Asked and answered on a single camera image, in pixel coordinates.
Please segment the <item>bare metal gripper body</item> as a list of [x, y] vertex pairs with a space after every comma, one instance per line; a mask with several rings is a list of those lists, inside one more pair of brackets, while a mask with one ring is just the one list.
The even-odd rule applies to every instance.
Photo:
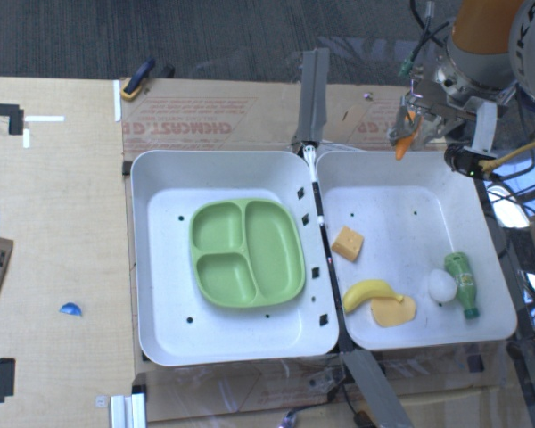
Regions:
[[450, 58], [425, 63], [407, 58], [399, 75], [410, 83], [402, 98], [409, 111], [429, 120], [440, 117], [447, 121], [475, 121], [476, 110], [466, 106], [472, 97], [473, 83]]

